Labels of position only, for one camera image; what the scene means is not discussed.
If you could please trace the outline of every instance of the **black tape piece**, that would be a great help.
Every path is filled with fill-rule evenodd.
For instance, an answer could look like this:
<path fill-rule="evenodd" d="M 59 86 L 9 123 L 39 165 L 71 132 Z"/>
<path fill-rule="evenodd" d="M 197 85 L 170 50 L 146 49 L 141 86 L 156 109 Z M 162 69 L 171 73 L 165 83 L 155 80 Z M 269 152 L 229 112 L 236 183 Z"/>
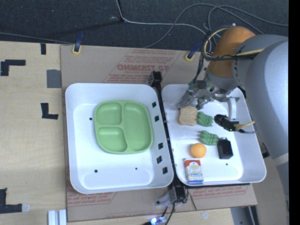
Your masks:
<path fill-rule="evenodd" d="M 61 73 L 58 70 L 47 70 L 47 88 L 61 88 Z"/>
<path fill-rule="evenodd" d="M 26 60 L 5 60 L 1 62 L 0 76 L 8 76 L 9 66 L 25 66 Z"/>
<path fill-rule="evenodd" d="M 42 118 L 46 119 L 58 119 L 58 114 L 49 114 L 49 104 L 48 103 L 41 103 L 42 107 Z"/>
<path fill-rule="evenodd" d="M 46 44 L 45 43 L 41 43 L 41 54 L 46 55 Z"/>
<path fill-rule="evenodd" d="M 1 213 L 13 213 L 22 212 L 22 204 L 17 205 L 6 205 L 6 191 L 5 189 L 0 189 L 0 214 Z"/>

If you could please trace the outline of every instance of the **blue clip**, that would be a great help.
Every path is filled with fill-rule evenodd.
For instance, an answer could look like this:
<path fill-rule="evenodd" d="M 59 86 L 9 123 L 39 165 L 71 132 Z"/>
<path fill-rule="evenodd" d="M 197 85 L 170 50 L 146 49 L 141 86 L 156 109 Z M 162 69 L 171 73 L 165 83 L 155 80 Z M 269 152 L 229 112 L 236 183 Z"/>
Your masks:
<path fill-rule="evenodd" d="M 81 51 L 81 41 L 83 39 L 83 32 L 79 32 L 77 36 L 76 44 L 73 45 L 72 53 L 78 55 Z"/>
<path fill-rule="evenodd" d="M 194 58 L 195 52 L 197 52 L 199 50 L 199 48 L 200 48 L 200 43 L 196 44 L 196 46 L 193 48 L 193 50 L 186 54 L 184 59 L 188 62 L 192 61 Z"/>

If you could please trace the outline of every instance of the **yellow clip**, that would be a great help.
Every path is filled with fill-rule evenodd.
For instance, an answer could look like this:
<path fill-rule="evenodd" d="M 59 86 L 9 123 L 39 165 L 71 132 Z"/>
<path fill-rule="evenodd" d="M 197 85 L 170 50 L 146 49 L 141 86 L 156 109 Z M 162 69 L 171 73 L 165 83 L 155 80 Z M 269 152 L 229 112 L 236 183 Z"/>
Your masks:
<path fill-rule="evenodd" d="M 188 52 L 188 53 L 185 55 L 185 57 L 184 57 L 184 60 L 187 61 L 187 62 L 191 62 L 191 61 L 194 59 L 194 57 L 195 57 L 195 55 L 193 55 L 191 58 L 188 58 L 188 55 L 189 55 L 190 53 L 191 53 L 191 52 Z"/>
<path fill-rule="evenodd" d="M 80 54 L 80 51 L 81 51 L 81 46 L 79 46 L 79 49 L 78 49 L 78 51 L 76 52 L 76 51 L 75 51 L 75 45 L 76 45 L 76 44 L 73 45 L 73 48 L 72 48 L 72 54 L 74 54 L 74 55 L 79 55 L 79 54 Z"/>

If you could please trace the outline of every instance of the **robotic arm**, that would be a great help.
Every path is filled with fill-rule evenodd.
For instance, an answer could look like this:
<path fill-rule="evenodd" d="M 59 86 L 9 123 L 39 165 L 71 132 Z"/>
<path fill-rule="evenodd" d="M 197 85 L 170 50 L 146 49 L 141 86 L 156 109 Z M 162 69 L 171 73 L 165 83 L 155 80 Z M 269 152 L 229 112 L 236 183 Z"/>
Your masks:
<path fill-rule="evenodd" d="M 211 100 L 225 101 L 237 87 L 245 91 L 248 110 L 283 184 L 289 224 L 288 38 L 231 27 L 213 56 L 205 43 L 203 47 L 202 56 L 210 60 L 205 78 L 194 83 L 178 107 L 196 98 L 201 109 Z"/>

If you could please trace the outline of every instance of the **small carton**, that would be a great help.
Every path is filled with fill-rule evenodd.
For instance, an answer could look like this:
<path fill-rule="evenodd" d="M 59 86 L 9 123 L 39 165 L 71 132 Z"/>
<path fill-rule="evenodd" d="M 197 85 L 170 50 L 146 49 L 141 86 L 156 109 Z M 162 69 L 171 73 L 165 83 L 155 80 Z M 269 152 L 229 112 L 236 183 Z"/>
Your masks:
<path fill-rule="evenodd" d="M 188 184 L 202 184 L 203 174 L 200 159 L 186 158 L 184 159 L 184 167 Z"/>

